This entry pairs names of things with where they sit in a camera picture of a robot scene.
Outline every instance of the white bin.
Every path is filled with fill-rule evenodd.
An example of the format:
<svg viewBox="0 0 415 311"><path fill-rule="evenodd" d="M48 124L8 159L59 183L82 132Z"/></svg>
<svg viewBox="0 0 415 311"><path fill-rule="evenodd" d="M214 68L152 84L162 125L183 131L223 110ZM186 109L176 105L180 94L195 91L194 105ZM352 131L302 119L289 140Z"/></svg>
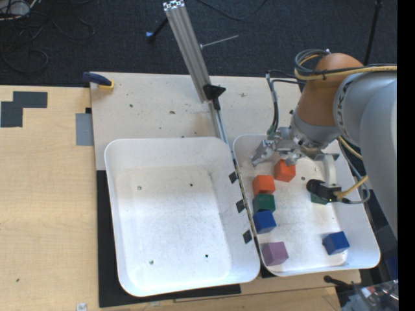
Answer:
<svg viewBox="0 0 415 311"><path fill-rule="evenodd" d="M275 153L256 167L252 165L251 156L266 138L266 135L240 135L233 144L251 211L254 178L258 175L274 176L274 165L281 159ZM324 152L340 154L335 161L337 183L342 186L342 190L349 189L355 181L338 143L332 142ZM289 258L279 265L266 266L263 262L264 266L278 276L375 267L381 254L364 205L313 203L311 194L306 189L310 179L325 180L324 166L321 161L301 158L291 181L274 180L276 210L272 214L277 226L269 233L259 234L257 238L260 247L269 242L284 242ZM361 200L357 189L348 198L354 202ZM344 232L350 247L342 253L329 255L322 240L328 234L339 231Z"/></svg>
<svg viewBox="0 0 415 311"><path fill-rule="evenodd" d="M150 296L255 279L259 255L228 145L118 139L105 150L119 280Z"/></svg>

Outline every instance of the wooden block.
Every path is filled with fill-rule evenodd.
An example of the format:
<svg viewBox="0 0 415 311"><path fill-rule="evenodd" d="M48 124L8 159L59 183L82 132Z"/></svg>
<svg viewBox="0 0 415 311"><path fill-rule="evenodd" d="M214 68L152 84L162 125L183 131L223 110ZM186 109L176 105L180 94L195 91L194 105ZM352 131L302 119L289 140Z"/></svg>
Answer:
<svg viewBox="0 0 415 311"><path fill-rule="evenodd" d="M277 226L270 210L257 212L253 219L258 234L269 233Z"/></svg>
<svg viewBox="0 0 415 311"><path fill-rule="evenodd" d="M323 239L323 245L329 255L342 253L344 250L350 247L348 239L346 238L343 231L328 234Z"/></svg>
<svg viewBox="0 0 415 311"><path fill-rule="evenodd" d="M284 242L263 244L261 251L267 266L280 265L289 258Z"/></svg>
<svg viewBox="0 0 415 311"><path fill-rule="evenodd" d="M254 206L254 214L258 211L270 210L275 211L275 198L273 194L258 194L252 200Z"/></svg>
<svg viewBox="0 0 415 311"><path fill-rule="evenodd" d="M274 177L271 175L258 175L252 182L254 196L258 194L273 194L275 191Z"/></svg>
<svg viewBox="0 0 415 311"><path fill-rule="evenodd" d="M289 182L296 175L296 165L287 166L285 160L280 159L274 166L274 177L278 181Z"/></svg>

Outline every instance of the metal rod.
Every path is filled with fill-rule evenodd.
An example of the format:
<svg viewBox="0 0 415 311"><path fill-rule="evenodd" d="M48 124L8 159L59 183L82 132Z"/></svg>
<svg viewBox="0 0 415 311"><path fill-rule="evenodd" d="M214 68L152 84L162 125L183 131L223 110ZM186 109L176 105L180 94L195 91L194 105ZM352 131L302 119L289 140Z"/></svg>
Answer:
<svg viewBox="0 0 415 311"><path fill-rule="evenodd" d="M234 38L236 38L236 37L239 37L239 35L237 34L236 36L232 36L232 37L229 37L229 38L225 38L225 39L221 39L221 40L213 41L213 42L211 42L211 43L204 44L204 45L200 44L200 49L203 49L204 47L206 47L206 46L210 46L210 45L213 45L213 44L222 43L223 41L230 40L230 39L234 39Z"/></svg>
<svg viewBox="0 0 415 311"><path fill-rule="evenodd" d="M227 145L229 145L228 137L226 136L225 127L223 124L222 113L219 109L215 109L213 102L209 103L209 109L213 117L213 123L215 124L216 134L222 139Z"/></svg>

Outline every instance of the green cube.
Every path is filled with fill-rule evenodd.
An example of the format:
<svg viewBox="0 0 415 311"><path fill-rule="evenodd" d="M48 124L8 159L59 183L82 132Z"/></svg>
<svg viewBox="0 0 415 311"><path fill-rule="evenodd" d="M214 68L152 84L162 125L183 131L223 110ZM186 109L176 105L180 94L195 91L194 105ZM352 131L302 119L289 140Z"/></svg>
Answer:
<svg viewBox="0 0 415 311"><path fill-rule="evenodd" d="M258 211L275 211L275 199L273 194L258 194L252 201L254 214Z"/></svg>

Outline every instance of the blue cube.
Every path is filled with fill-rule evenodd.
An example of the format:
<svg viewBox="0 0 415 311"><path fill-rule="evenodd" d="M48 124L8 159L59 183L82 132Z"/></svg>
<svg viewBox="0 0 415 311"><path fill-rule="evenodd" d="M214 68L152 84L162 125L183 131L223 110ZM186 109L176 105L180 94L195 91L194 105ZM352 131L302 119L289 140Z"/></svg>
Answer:
<svg viewBox="0 0 415 311"><path fill-rule="evenodd" d="M323 239L323 245L329 255L342 253L344 250L350 247L348 239L346 238L343 231L328 234Z"/></svg>
<svg viewBox="0 0 415 311"><path fill-rule="evenodd" d="M277 226L270 210L256 212L254 215L254 224L258 234L268 233Z"/></svg>

